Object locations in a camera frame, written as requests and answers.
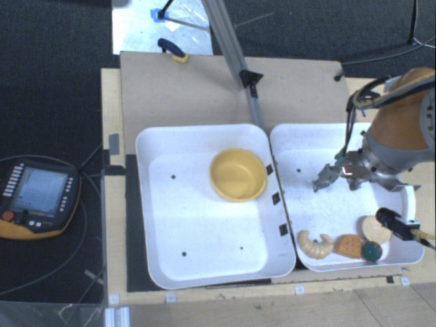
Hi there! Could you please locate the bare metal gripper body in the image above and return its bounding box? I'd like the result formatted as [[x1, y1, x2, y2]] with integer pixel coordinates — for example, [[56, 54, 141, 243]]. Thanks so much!
[[340, 150, 422, 193]]

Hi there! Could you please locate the white plastic tray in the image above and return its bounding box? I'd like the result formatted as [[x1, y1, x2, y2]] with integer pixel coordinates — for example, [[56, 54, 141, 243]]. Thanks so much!
[[135, 123, 297, 290], [269, 122, 426, 273]]

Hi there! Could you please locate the beige round toy biscuit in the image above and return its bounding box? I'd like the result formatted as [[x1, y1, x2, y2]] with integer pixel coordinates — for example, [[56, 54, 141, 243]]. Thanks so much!
[[360, 215, 393, 246]]

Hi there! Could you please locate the orange toy waffle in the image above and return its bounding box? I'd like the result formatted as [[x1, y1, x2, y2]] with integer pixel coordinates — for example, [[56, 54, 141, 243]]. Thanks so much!
[[334, 234, 363, 260]]

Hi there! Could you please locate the beige toy croissant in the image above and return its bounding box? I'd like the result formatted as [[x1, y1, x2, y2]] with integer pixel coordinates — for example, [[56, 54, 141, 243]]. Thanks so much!
[[296, 230, 335, 260]]

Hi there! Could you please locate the green round toy food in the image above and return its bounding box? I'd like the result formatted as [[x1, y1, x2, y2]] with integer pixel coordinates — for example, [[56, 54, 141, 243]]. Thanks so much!
[[360, 240, 384, 264]]

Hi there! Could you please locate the yellow bowl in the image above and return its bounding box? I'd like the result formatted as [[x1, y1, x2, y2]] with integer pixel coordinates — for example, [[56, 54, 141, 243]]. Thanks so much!
[[208, 148, 268, 203]]

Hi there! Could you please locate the brown cardboard board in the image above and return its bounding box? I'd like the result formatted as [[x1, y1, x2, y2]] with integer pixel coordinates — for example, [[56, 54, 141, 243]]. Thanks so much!
[[119, 50, 405, 285]]

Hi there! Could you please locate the black cylinder on white bracket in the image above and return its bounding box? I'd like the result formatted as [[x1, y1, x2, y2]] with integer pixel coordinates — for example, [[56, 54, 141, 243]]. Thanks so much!
[[375, 184, 422, 242]]

